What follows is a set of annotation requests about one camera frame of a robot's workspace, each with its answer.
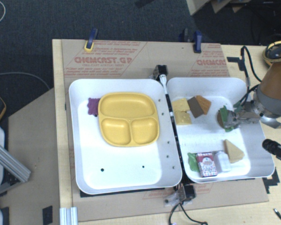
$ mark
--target white tray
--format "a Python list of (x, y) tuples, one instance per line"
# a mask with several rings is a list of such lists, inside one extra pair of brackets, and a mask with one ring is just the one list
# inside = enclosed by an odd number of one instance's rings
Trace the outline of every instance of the white tray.
[[(171, 101), (181, 98), (190, 99), (201, 95), (211, 101), (207, 115), (194, 118), (191, 125), (177, 126), (177, 134), (182, 153), (185, 173), (194, 182), (267, 177), (274, 172), (274, 162), (270, 153), (262, 148), (265, 139), (260, 123), (242, 124), (231, 132), (217, 122), (217, 113), (224, 105), (233, 110), (235, 104), (246, 93), (245, 83), (237, 78), (172, 78), (167, 84)], [(202, 178), (193, 172), (188, 163), (187, 153), (213, 152), (224, 150), (223, 141), (228, 139), (240, 148), (245, 157), (231, 164), (231, 171), (214, 177)]]
[[(115, 147), (102, 137), (98, 117), (88, 115), (88, 98), (111, 92), (140, 92), (155, 102), (160, 133), (141, 147)], [(79, 79), (69, 88), (76, 182), (96, 195), (174, 187), (182, 178), (176, 141), (162, 85), (152, 79)]]

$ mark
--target dark gray carpet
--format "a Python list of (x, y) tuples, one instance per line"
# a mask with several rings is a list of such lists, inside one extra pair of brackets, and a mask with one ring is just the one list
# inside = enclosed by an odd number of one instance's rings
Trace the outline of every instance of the dark gray carpet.
[[(184, 28), (200, 30), (203, 42), (266, 45), (281, 33), (281, 0), (253, 0), (234, 13), (213, 12), (210, 3), (190, 16), (186, 0), (0, 0), (0, 73), (25, 72), (53, 87), (52, 39), (98, 39), (177, 42)], [(259, 5), (265, 1), (274, 4)], [(0, 17), (3, 8), (0, 5)], [(6, 116), (47, 91), (25, 75), (0, 76)]]

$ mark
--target white bottle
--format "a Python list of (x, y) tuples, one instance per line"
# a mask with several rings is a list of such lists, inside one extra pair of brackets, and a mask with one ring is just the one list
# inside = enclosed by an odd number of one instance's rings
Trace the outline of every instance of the white bottle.
[(226, 173), (231, 171), (228, 154), (224, 153), (224, 151), (222, 150), (217, 151), (214, 155), (214, 163), (219, 173)]

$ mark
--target yellow divided tray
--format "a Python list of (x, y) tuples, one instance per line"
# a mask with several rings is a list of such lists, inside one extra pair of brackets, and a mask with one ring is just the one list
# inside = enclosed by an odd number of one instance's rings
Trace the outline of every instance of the yellow divided tray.
[(104, 140), (118, 147), (144, 146), (159, 136), (155, 103), (142, 93), (114, 92), (104, 95), (98, 107)]

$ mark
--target blue clamp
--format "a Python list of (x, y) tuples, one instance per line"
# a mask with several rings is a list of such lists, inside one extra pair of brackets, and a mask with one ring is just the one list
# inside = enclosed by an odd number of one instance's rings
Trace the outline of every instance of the blue clamp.
[(98, 35), (98, 29), (93, 28), (92, 31), (90, 32), (89, 40), (85, 43), (84, 50), (86, 52), (91, 52), (94, 47), (93, 41), (97, 38)]
[(199, 30), (196, 30), (194, 32), (193, 41), (195, 42), (195, 44), (193, 45), (193, 51), (195, 53), (201, 53), (202, 34)]

